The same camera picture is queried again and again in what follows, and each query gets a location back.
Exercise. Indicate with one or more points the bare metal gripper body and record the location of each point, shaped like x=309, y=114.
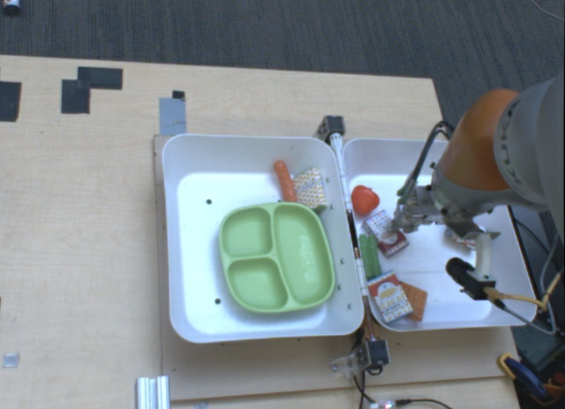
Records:
x=427, y=206

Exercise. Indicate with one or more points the orange sausage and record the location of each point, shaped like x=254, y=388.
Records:
x=284, y=179

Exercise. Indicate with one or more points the white and red packet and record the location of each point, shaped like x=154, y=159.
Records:
x=459, y=238

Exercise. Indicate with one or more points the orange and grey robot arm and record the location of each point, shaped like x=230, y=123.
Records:
x=521, y=142

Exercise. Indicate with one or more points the small white and red carton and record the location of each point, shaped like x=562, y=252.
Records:
x=375, y=223

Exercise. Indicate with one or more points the black cylinder on white bracket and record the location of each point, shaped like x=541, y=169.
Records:
x=472, y=281

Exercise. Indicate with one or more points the small white and red can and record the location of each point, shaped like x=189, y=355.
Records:
x=11, y=1

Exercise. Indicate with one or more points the yellow patterned packet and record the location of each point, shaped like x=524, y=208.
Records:
x=311, y=186

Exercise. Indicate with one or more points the green divided plate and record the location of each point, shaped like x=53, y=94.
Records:
x=282, y=257

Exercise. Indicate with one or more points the red tomato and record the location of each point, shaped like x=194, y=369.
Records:
x=364, y=199

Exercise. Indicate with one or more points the orange biscuit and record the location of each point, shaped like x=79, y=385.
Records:
x=417, y=301

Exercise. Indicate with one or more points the white plastic tray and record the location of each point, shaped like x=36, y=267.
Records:
x=441, y=301
x=198, y=266

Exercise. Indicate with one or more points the dark red carton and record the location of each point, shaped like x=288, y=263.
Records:
x=393, y=246

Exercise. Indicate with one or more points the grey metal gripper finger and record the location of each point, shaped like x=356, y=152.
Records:
x=398, y=221
x=413, y=225

